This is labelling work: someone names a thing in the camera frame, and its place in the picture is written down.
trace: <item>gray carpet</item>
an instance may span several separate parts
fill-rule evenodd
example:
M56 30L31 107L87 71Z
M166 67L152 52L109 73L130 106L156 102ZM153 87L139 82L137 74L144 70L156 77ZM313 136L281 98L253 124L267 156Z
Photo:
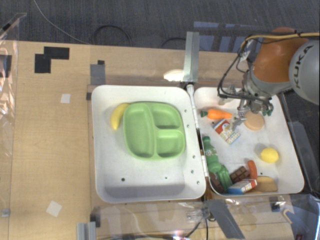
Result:
M200 33L204 51L236 52L252 32L287 26L319 31L320 0L36 0L47 18L86 43L184 49L187 31ZM46 22L32 0L0 0L0 26L15 13L24 41L78 43ZM95 30L103 25L100 31ZM293 121L303 123L319 161L319 106L285 95Z

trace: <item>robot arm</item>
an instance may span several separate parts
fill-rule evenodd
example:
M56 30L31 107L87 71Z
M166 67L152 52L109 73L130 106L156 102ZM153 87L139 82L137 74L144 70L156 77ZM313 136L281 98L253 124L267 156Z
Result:
M270 116L272 96L290 88L302 98L319 105L319 41L303 38L308 34L297 34L288 27L280 27L273 32L276 33L270 35L273 39L266 35L256 60L244 73L241 91L229 87L229 92L226 92L222 88L223 79L231 67L220 81L218 95L222 99L241 100L238 117L231 122L233 129L246 120L244 114L249 110L253 113L262 111L263 115ZM319 33L312 33L312 36L319 36Z

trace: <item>black tape mark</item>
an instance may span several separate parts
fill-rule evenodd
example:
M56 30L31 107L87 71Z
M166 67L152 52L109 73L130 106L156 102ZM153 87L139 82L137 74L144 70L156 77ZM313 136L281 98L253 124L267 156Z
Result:
M44 47L44 58L45 59L58 59L58 60L69 60L69 48L62 47Z
M8 23L7 25L5 25L2 29L3 29L3 31L6 31L8 28L10 28L11 27L11 24L10 23Z
M92 96L92 93L91 92L87 92L86 93L86 100L87 101L91 101L91 96Z
M0 78L7 78L10 75L11 62L11 55L0 55Z
M278 203L278 197L277 196L270 196L269 202L271 206L271 211L274 212L280 212L280 205Z
M51 73L51 59L45 58L44 54L35 54L34 73Z

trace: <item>chocolate bar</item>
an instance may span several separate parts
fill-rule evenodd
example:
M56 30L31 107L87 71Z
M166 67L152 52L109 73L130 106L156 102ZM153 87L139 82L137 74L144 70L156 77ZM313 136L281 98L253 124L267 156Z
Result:
M230 179L233 184L248 178L250 178L250 172L244 166L241 166L239 169L230 174Z

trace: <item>toy bottle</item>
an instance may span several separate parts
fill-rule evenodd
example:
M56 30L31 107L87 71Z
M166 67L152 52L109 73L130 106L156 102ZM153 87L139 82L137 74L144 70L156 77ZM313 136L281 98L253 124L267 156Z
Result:
M205 136L202 138L202 141L208 171L210 173L219 172L222 165L219 163L216 149L210 144L210 137Z

